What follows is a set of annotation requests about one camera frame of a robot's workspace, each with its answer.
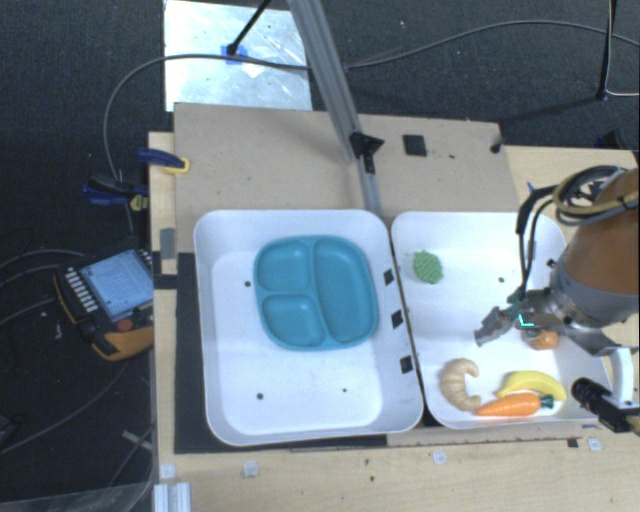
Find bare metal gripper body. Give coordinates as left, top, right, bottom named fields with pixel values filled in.
left=510, top=288, right=623, bottom=357

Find orange round toy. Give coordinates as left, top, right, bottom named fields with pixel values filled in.
left=522, top=329, right=559, bottom=352

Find white plastic tray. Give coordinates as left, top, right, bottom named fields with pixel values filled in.
left=390, top=210, right=615, bottom=431
left=193, top=208, right=426, bottom=448

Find beige croissant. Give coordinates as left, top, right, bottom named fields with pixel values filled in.
left=439, top=357, right=483, bottom=413

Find yellow banana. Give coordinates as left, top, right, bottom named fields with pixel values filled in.
left=496, top=370, right=569, bottom=403

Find orange carrot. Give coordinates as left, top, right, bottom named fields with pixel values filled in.
left=475, top=392, right=556, bottom=418

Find green grapes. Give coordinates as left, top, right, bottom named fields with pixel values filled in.
left=412, top=249, right=446, bottom=286

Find blue divided plate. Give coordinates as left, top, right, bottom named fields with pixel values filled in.
left=253, top=234, right=380, bottom=352

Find brown cardboard board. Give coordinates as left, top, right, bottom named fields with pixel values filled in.
left=172, top=101, right=587, bottom=449

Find black cylinder on white bracket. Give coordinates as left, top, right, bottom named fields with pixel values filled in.
left=571, top=344, right=640, bottom=434

